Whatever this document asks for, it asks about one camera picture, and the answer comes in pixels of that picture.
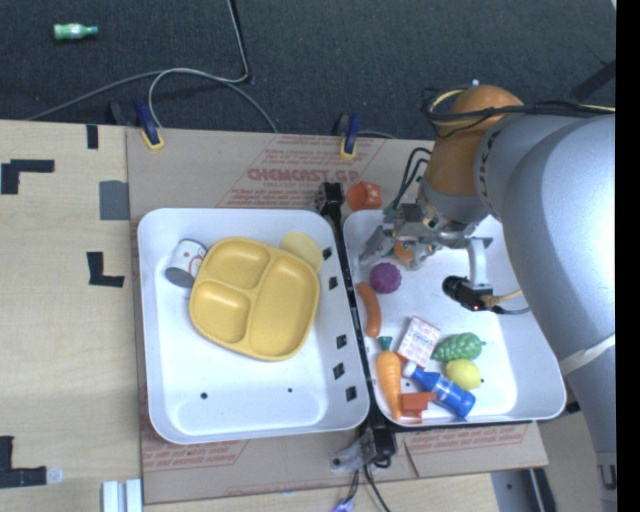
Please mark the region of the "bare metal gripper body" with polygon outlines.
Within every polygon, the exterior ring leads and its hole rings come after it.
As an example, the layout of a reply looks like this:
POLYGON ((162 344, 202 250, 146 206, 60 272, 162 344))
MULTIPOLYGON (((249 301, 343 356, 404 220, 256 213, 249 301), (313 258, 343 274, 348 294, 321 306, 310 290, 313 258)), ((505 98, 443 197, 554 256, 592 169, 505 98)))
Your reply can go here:
POLYGON ((430 203, 403 203, 384 218, 384 232, 403 244, 459 248, 474 232, 474 224, 450 219, 430 203))

